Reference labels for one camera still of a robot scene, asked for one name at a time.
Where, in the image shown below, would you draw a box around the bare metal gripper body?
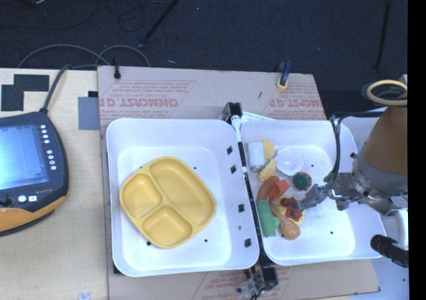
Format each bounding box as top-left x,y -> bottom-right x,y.
327,172 -> 407,217

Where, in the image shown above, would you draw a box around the pizza slice with red toppings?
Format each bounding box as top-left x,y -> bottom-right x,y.
276,194 -> 306,225

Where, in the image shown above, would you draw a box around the green and orange round vegetable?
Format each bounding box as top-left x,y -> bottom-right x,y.
292,171 -> 313,192

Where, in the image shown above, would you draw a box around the brown chicken drumstick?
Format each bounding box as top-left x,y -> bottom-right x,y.
270,203 -> 302,241

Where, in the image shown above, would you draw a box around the orange carrot piece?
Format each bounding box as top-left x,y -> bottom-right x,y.
268,179 -> 291,203

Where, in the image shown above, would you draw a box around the white plastic tray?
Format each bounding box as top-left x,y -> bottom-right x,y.
240,120 -> 389,267
105,118 -> 261,278

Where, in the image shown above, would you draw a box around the white fried egg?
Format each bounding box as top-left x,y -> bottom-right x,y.
276,146 -> 306,176

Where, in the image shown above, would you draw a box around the red sausage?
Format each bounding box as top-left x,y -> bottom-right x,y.
256,175 -> 281,202

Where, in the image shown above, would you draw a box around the yellow corn cob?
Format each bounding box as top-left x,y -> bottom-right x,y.
258,158 -> 278,183

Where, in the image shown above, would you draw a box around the yellow cheese wedge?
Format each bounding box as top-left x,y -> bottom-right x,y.
262,140 -> 276,160

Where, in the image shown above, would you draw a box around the white cylinder can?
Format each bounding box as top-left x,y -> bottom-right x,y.
248,141 -> 266,173

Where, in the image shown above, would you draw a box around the thin black and white rod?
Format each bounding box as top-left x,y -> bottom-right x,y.
231,114 -> 268,269

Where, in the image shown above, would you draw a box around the white printed paper slip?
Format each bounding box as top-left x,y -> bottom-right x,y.
240,111 -> 278,124

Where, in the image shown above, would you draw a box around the yellow divided plate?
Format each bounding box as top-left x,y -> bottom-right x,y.
118,156 -> 218,249

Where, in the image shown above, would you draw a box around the brown cardboard board red print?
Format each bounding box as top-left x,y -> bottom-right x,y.
97,65 -> 381,300

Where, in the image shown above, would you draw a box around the black cylinder on white bracket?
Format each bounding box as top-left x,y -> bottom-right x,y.
370,208 -> 409,268

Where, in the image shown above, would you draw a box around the black block with thin wires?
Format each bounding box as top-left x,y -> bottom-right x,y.
258,265 -> 280,290
222,102 -> 243,123

